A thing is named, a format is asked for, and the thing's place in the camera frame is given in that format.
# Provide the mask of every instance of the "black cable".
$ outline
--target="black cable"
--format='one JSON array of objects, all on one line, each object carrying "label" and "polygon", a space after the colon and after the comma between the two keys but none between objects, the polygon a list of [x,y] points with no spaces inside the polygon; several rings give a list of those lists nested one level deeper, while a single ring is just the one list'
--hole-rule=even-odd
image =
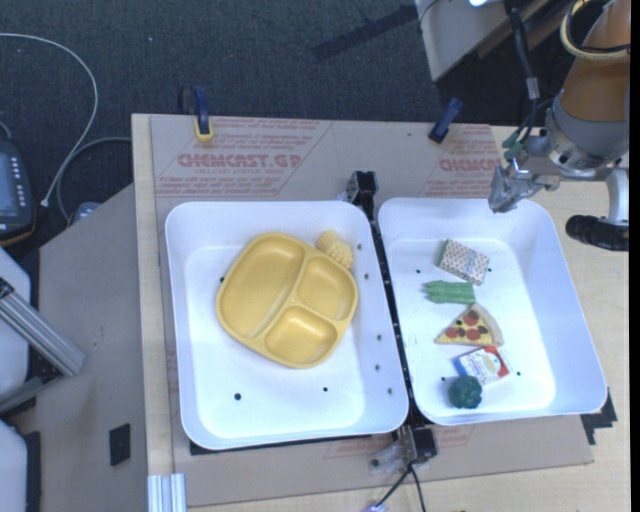
[{"label": "black cable", "polygon": [[545,100],[542,103],[538,104],[536,106],[535,113],[533,113],[533,114],[529,113],[529,115],[527,117],[525,117],[524,120],[520,123],[520,126],[518,126],[518,132],[522,131],[525,126],[530,126],[532,124],[531,117],[534,117],[533,122],[535,122],[535,115],[538,112],[540,112],[541,110],[544,110],[545,108],[549,107],[553,103],[554,99],[555,98],[549,98],[548,100]]},{"label": "black cable", "polygon": [[413,475],[413,479],[416,481],[416,487],[418,488],[418,497],[420,498],[420,509],[422,512],[427,512],[427,506],[424,504],[424,496],[422,495],[422,487],[420,487],[420,480],[418,480],[418,475],[416,475],[416,470],[413,469],[413,464],[409,465],[409,470]]},{"label": "black cable", "polygon": [[540,88],[549,96],[556,96],[559,94],[566,75],[574,60],[575,56],[567,53],[557,62],[546,66],[544,71],[545,79],[540,80],[540,77],[538,77]]},{"label": "black cable", "polygon": [[416,481],[416,487],[418,489],[418,497],[420,498],[420,509],[422,510],[422,512],[427,512],[427,507],[424,502],[424,496],[422,495],[422,488],[420,487],[420,480],[418,480],[418,475],[416,474],[416,471],[413,468],[413,461],[407,464],[407,469],[405,469],[404,473],[402,473],[402,476],[398,478],[396,483],[393,484],[391,489],[387,491],[387,493],[382,497],[382,499],[375,504],[374,508],[380,507],[380,505],[382,505],[385,501],[387,501],[387,499],[389,499],[389,497],[396,491],[396,489],[400,487],[400,484],[404,482],[404,479],[407,478],[409,474],[413,475],[413,478]]},{"label": "black cable", "polygon": [[[527,89],[529,89],[530,82],[535,82],[537,80],[535,73],[533,72],[533,67],[529,62],[529,45],[527,43],[527,37],[525,33],[524,23],[522,22],[522,18],[520,17],[520,12],[515,7],[511,9],[509,13],[509,19],[511,21],[511,28],[513,31],[513,39],[515,43],[516,54],[518,55],[518,60],[522,66],[522,69],[525,74],[525,78],[527,81]],[[539,93],[537,91],[534,94],[529,91],[529,98],[531,99],[531,113],[526,120],[527,129],[519,140],[520,144],[524,144],[525,141],[529,138],[529,135],[533,131],[535,116],[538,109],[538,96]]]},{"label": "black cable", "polygon": [[407,466],[407,469],[405,470],[404,473],[402,473],[402,476],[400,478],[398,478],[398,481],[393,484],[393,486],[391,487],[391,489],[389,489],[387,491],[387,494],[385,494],[382,499],[375,504],[375,507],[379,507],[380,505],[382,505],[385,501],[387,501],[387,499],[395,492],[395,490],[400,487],[400,484],[402,482],[404,482],[404,479],[407,478],[407,476],[409,475],[409,473],[411,473],[411,467],[413,465],[413,462],[409,462],[409,465]]}]

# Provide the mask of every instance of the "toy broccoli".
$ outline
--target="toy broccoli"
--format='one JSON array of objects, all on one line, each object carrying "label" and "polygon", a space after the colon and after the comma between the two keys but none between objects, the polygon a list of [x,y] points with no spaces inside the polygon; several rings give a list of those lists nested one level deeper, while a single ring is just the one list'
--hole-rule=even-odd
[{"label": "toy broccoli", "polygon": [[449,387],[449,400],[458,409],[475,409],[482,401],[482,386],[477,378],[462,375]]}]

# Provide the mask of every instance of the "white cable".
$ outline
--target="white cable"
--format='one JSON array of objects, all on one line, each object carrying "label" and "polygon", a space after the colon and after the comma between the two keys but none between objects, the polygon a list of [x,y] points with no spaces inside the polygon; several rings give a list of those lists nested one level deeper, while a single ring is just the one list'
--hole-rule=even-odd
[{"label": "white cable", "polygon": [[9,130],[9,127],[4,124],[2,121],[0,121],[0,128],[2,129],[2,131],[4,131],[7,134],[7,139],[11,138],[11,130]]},{"label": "white cable", "polygon": [[61,45],[60,43],[56,43],[55,41],[50,41],[49,39],[44,39],[43,37],[32,36],[32,35],[28,35],[28,34],[10,34],[10,33],[0,32],[0,37],[8,37],[8,38],[15,38],[15,39],[28,39],[28,40],[31,40],[31,41],[38,41],[38,42],[41,42],[41,43],[50,44],[51,46],[55,46],[56,48],[59,48],[60,50],[63,50],[65,52],[67,52],[69,55],[71,55],[84,68],[84,70],[89,75],[89,78],[91,79],[91,84],[93,85],[93,95],[94,95],[93,112],[91,112],[91,117],[89,118],[89,122],[87,123],[87,126],[84,129],[84,131],[82,132],[82,135],[78,139],[78,142],[76,142],[75,146],[73,146],[73,149],[71,150],[71,152],[69,153],[67,158],[65,158],[64,162],[62,162],[62,165],[58,169],[58,172],[54,176],[53,181],[51,182],[51,185],[49,186],[49,190],[47,191],[47,194],[45,195],[44,199],[40,202],[41,206],[43,206],[44,208],[48,208],[49,207],[49,199],[51,197],[51,194],[53,193],[53,190],[55,189],[56,182],[60,178],[60,175],[62,174],[64,169],[67,167],[67,164],[69,163],[69,161],[73,158],[73,155],[75,154],[76,150],[78,149],[80,144],[82,144],[82,141],[87,136],[87,133],[89,133],[89,130],[91,129],[91,126],[93,125],[93,120],[95,119],[96,112],[98,111],[98,85],[96,84],[96,79],[94,78],[93,73],[89,69],[89,66],[87,66],[84,63],[84,61],[80,57],[78,57],[78,55],[76,53],[74,53],[72,50],[70,50],[66,46]]},{"label": "white cable", "polygon": [[608,61],[608,60],[616,60],[621,59],[629,55],[627,49],[618,50],[615,52],[590,52],[584,51],[580,48],[576,47],[571,43],[568,35],[568,25],[569,25],[569,13],[571,16],[576,14],[580,9],[582,9],[585,5],[587,5],[591,0],[577,0],[573,3],[573,5],[569,8],[567,13],[562,18],[562,23],[560,24],[560,40],[562,41],[562,46],[564,46],[565,50],[567,50],[570,54],[580,59],[586,60],[594,60],[594,61]]},{"label": "white cable", "polygon": [[65,218],[67,222],[71,222],[71,216],[67,213],[66,208],[64,207],[64,203],[62,202],[62,180],[64,178],[65,172],[67,172],[67,168],[71,164],[74,158],[76,158],[81,153],[84,153],[88,149],[91,149],[94,146],[99,144],[104,144],[105,142],[128,142],[131,143],[131,139],[129,137],[103,137],[102,139],[97,139],[92,142],[88,142],[81,148],[78,148],[65,162],[65,164],[60,168],[60,172],[58,173],[58,180],[56,182],[56,199],[58,201],[58,209],[60,213]]}]

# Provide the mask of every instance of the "black hinge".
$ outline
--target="black hinge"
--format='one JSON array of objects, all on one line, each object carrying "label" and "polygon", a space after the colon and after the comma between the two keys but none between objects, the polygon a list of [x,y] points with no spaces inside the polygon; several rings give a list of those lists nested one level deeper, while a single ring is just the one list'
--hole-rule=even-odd
[{"label": "black hinge", "polygon": [[125,423],[109,431],[111,465],[117,466],[131,457],[131,425]]},{"label": "black hinge", "polygon": [[613,407],[613,401],[611,400],[611,393],[607,393],[607,400],[599,412],[583,414],[581,418],[589,444],[593,446],[596,444],[595,429],[611,428],[613,427],[613,422],[618,421],[616,410]]},{"label": "black hinge", "polygon": [[42,497],[42,465],[40,432],[23,436],[27,445],[27,502],[25,512],[40,512]]},{"label": "black hinge", "polygon": [[409,396],[409,416],[407,423],[411,425],[412,428],[419,428],[429,425],[432,422],[425,418],[425,416],[420,412],[417,404],[415,403],[413,386],[411,384],[411,376],[409,375],[409,365],[407,362],[407,356],[404,352],[404,342],[402,339],[402,332],[400,330],[398,309],[396,307],[395,295],[393,292],[393,286],[391,284],[389,262],[387,261],[387,255],[385,252],[384,243],[382,241],[382,234],[380,233],[380,228],[374,214],[375,208],[373,196],[377,191],[378,183],[376,180],[375,172],[354,171],[347,185],[347,200],[354,206],[359,206],[360,208],[362,208],[365,215],[367,216],[369,225],[371,227],[371,235],[373,236],[373,243],[376,248],[378,265],[380,267],[380,273],[382,274],[382,281],[387,298],[387,305],[389,307],[389,313],[391,315],[391,322],[393,324],[396,343],[398,345],[398,353],[400,355],[400,362],[402,364],[405,386],[407,388],[407,394]]}]

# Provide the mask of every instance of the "blue clamp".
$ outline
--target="blue clamp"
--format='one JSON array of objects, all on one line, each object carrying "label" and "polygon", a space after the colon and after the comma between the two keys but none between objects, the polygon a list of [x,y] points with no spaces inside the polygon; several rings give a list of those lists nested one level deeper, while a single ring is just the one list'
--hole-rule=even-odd
[{"label": "blue clamp", "polygon": [[449,124],[453,122],[456,116],[462,110],[462,102],[459,99],[452,98],[447,106],[447,110],[440,116],[440,119],[429,132],[429,138],[440,144],[449,132]]},{"label": "blue clamp", "polygon": [[213,122],[209,117],[209,104],[204,88],[195,86],[191,90],[192,97],[189,98],[189,90],[183,87],[178,97],[178,110],[181,114],[195,115],[193,120],[196,138],[200,142],[211,142],[213,139]]}]

